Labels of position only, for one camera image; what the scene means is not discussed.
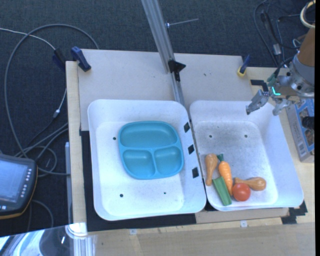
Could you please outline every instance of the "screen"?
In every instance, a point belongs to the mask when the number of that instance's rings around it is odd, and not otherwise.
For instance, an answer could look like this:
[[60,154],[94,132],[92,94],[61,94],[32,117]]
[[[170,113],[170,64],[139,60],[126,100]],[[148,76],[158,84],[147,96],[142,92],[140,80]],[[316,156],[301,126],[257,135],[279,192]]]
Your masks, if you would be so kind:
[[0,200],[16,203],[28,166],[0,160]]

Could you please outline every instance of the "blue plate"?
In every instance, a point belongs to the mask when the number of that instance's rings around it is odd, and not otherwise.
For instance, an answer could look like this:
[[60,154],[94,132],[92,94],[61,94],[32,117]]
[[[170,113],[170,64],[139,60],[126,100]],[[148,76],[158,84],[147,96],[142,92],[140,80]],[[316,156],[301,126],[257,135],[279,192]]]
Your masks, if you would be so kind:
[[184,166],[179,135],[169,123],[127,123],[120,129],[118,138],[124,169],[136,179],[170,177],[179,173]]

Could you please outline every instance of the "white tray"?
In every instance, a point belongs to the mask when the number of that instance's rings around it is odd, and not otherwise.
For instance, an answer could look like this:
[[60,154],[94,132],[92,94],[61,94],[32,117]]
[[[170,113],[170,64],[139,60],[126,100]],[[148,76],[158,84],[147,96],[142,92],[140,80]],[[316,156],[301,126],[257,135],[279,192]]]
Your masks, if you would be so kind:
[[[222,204],[213,185],[206,185],[207,199],[220,211],[297,207],[304,195],[279,116],[272,114],[273,106],[269,103],[247,115],[249,103],[199,100],[190,106],[204,179],[207,177],[205,156],[214,153],[223,154],[233,178],[260,176],[267,184],[263,191],[252,190],[247,201],[232,198],[228,206]],[[219,176],[216,168],[213,179]]]
[[[163,121],[177,131],[184,166],[178,174],[139,180],[125,171],[117,136],[121,127],[138,121]],[[98,99],[88,107],[91,146],[93,203],[97,214],[108,221],[188,214],[206,204],[201,169],[193,145],[187,110],[175,101]]]

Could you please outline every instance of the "green light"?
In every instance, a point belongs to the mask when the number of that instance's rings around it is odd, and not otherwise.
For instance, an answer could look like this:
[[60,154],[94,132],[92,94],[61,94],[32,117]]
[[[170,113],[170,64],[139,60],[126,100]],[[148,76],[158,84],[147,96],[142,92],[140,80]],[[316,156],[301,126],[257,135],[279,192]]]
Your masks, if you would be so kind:
[[273,86],[272,86],[272,92],[273,92],[274,95],[281,95],[281,93],[276,93],[276,90],[275,90],[275,88]]

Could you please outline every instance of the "toy tomato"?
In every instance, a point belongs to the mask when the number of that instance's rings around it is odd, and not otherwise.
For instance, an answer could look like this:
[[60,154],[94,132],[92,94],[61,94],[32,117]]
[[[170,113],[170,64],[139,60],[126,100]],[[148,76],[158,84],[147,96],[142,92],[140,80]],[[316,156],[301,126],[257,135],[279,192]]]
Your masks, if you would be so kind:
[[237,201],[247,201],[251,195],[250,187],[245,183],[237,183],[232,187],[233,197]]

